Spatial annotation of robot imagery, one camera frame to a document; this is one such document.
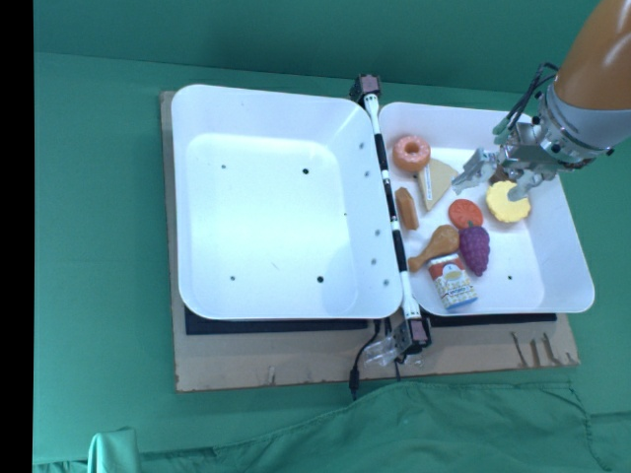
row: toy donut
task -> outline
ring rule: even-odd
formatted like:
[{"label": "toy donut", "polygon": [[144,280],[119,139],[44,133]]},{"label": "toy donut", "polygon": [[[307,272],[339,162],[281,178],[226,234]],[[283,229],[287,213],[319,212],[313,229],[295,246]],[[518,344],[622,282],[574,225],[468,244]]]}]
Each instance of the toy donut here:
[{"label": "toy donut", "polygon": [[419,171],[430,162],[430,145],[421,137],[408,135],[394,144],[392,158],[394,164],[405,171]]}]

